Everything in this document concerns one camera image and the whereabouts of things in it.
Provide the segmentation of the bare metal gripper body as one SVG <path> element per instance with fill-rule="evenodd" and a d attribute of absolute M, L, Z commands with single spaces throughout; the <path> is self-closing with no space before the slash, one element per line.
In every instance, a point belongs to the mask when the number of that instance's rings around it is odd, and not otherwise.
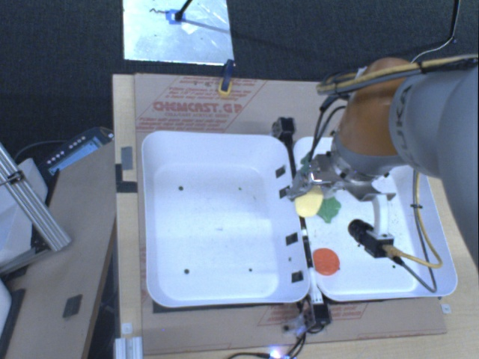
<path fill-rule="evenodd" d="M 308 164 L 305 182 L 308 188 L 321 187 L 324 195 L 335 191 L 348 191 L 353 197 L 375 197 L 379 191 L 373 187 L 378 176 L 363 174 L 349 165 L 336 152 L 317 154 Z"/>

